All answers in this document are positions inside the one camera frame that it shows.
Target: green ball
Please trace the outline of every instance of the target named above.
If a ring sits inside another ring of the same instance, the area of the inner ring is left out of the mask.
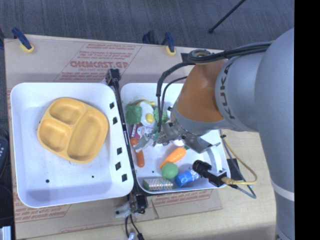
[[[168,162],[161,168],[162,176],[168,180],[178,175],[178,166],[175,163]]]

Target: yellow divided plate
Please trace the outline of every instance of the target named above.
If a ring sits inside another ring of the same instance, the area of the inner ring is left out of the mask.
[[[80,100],[62,97],[44,113],[37,137],[54,154],[88,163],[99,153],[108,130],[108,118],[101,111]]]

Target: orange carrot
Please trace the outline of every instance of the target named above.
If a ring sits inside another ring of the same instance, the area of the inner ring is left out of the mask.
[[[160,164],[160,168],[162,168],[167,163],[175,163],[182,159],[186,155],[186,149],[182,146],[177,147],[171,154],[167,156],[167,158]]]
[[[135,137],[131,137],[130,138],[130,144],[132,147],[134,147],[134,145],[138,144],[138,139]],[[144,157],[144,153],[142,150],[140,150],[138,153],[134,150],[135,156],[136,156],[136,164],[139,167],[144,167],[145,166],[145,157]]]

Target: cardboard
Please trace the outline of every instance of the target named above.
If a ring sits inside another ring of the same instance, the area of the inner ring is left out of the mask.
[[[9,127],[11,125],[10,92],[24,82],[105,81],[109,68],[120,70],[120,88],[127,83],[156,83],[163,71],[182,61],[182,55],[193,48],[176,47],[171,56],[161,45],[119,43],[111,41],[26,35],[34,46],[32,53],[20,47],[17,39],[5,39],[5,65]],[[192,66],[181,68],[166,80],[188,75]],[[123,205],[126,197],[104,199],[44,208],[25,206],[17,194],[14,154],[11,152],[16,239],[63,234],[121,225],[114,207]],[[179,215],[221,210],[216,189],[149,196],[146,213],[137,221],[149,221]]]

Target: gray floor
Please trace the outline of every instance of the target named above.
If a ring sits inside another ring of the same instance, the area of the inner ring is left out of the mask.
[[[247,0],[208,33],[240,0],[0,0],[0,28],[7,38],[26,34],[142,43],[154,30],[169,31],[176,46],[231,49],[271,41],[294,27],[295,0]],[[0,51],[0,126],[8,127],[4,53]],[[11,187],[8,166],[0,184]],[[0,203],[6,190],[0,188]],[[10,216],[10,207],[4,216]],[[10,220],[0,220],[2,224]]]

